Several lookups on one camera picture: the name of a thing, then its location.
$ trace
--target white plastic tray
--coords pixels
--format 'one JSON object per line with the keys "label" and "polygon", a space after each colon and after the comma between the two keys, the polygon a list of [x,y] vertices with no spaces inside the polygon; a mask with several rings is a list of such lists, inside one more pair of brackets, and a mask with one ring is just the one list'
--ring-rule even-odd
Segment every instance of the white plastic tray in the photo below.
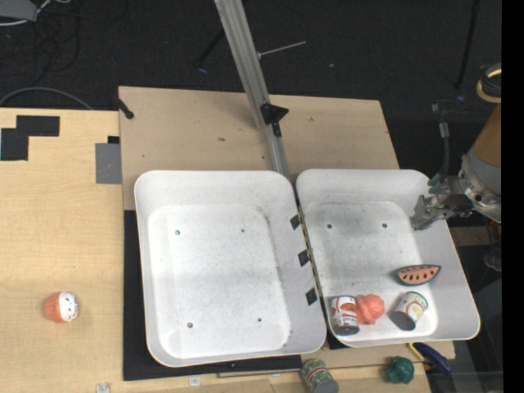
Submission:
{"label": "white plastic tray", "polygon": [[304,354],[325,341],[291,184],[262,172],[151,171],[135,184],[147,345],[161,364]]}
{"label": "white plastic tray", "polygon": [[[464,340],[478,333],[477,308],[447,223],[415,232],[409,222],[418,196],[427,195],[427,180],[412,170],[311,169],[299,175],[297,192],[323,297],[373,293],[386,303],[375,325],[336,335],[341,343]],[[414,264],[442,269],[424,285],[400,285],[394,271]],[[389,317],[407,291],[420,292],[429,302],[411,332]]]}

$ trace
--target gray cable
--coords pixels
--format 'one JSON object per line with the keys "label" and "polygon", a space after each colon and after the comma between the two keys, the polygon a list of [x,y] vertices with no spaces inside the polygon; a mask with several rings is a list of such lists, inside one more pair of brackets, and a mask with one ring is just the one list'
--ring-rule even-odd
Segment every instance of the gray cable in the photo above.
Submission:
{"label": "gray cable", "polygon": [[8,100],[8,99],[11,99],[13,96],[16,96],[20,93],[25,93],[25,92],[52,92],[52,93],[58,93],[58,94],[61,94],[63,96],[67,96],[69,97],[70,99],[73,99],[74,101],[78,102],[80,105],[83,105],[85,106],[86,108],[88,108],[90,111],[94,111],[94,109],[88,105],[86,102],[78,99],[76,96],[73,96],[69,93],[66,93],[66,92],[63,92],[61,90],[57,90],[55,88],[21,88],[19,90],[15,90],[15,92],[11,92],[11,93],[8,93],[6,96],[4,96],[2,99],[0,99],[0,106],[3,106],[3,104]]}

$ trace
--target watermelon slice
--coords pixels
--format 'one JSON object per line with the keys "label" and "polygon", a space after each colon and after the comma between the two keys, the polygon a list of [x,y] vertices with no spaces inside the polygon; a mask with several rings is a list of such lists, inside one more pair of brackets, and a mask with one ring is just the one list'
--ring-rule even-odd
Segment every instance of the watermelon slice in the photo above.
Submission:
{"label": "watermelon slice", "polygon": [[413,265],[399,269],[396,276],[401,284],[421,285],[431,281],[439,272],[439,265]]}

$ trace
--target wooden table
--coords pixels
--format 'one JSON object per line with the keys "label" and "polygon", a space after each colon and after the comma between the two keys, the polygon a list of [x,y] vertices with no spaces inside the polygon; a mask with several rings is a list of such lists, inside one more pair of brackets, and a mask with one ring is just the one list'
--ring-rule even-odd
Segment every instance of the wooden table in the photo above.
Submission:
{"label": "wooden table", "polygon": [[[257,162],[254,169],[271,169],[271,164],[264,133],[251,127],[243,94],[122,88],[120,96],[136,114],[135,122],[123,123],[122,129],[123,116],[116,111],[0,109],[0,128],[14,128],[17,115],[61,117],[59,137],[29,138],[27,161],[0,161],[2,391],[93,393],[96,384],[107,382],[111,392],[128,393],[305,393],[298,372],[208,374],[201,376],[200,387],[189,387],[188,377],[123,381],[123,210],[133,204],[126,190],[133,180],[129,176],[150,167],[142,155],[159,148],[143,143],[151,127],[142,131],[142,142],[131,143],[147,112],[176,112],[171,114],[174,127],[162,132],[177,142],[171,160],[180,169],[242,169],[250,161]],[[282,132],[293,176],[323,165],[398,168],[378,102],[284,96],[272,97],[272,102],[291,110]],[[220,112],[230,115],[235,129],[228,121],[215,121]],[[123,186],[96,184],[95,144],[107,142],[110,135],[122,135]],[[158,133],[156,139],[163,141]],[[193,150],[190,142],[200,148]],[[249,155],[244,152],[248,143]],[[232,161],[234,152],[246,163]],[[54,323],[43,313],[46,298],[62,290],[79,298],[79,317],[72,323]],[[431,345],[454,358],[452,342]],[[384,370],[396,355],[415,363],[416,376],[408,385],[387,382]],[[325,360],[342,392],[431,391],[422,364],[406,345],[322,348],[303,358],[310,357]]]}

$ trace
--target black mount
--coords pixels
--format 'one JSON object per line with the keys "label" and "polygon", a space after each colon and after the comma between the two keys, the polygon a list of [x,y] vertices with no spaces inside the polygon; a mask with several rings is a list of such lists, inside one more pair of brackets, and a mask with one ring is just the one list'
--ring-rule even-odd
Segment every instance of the black mount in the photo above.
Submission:
{"label": "black mount", "polygon": [[281,137],[282,131],[280,130],[278,122],[286,116],[289,109],[265,103],[260,107],[260,111],[262,112],[262,117],[264,118],[266,125],[271,124],[273,126],[273,134],[277,137]]}

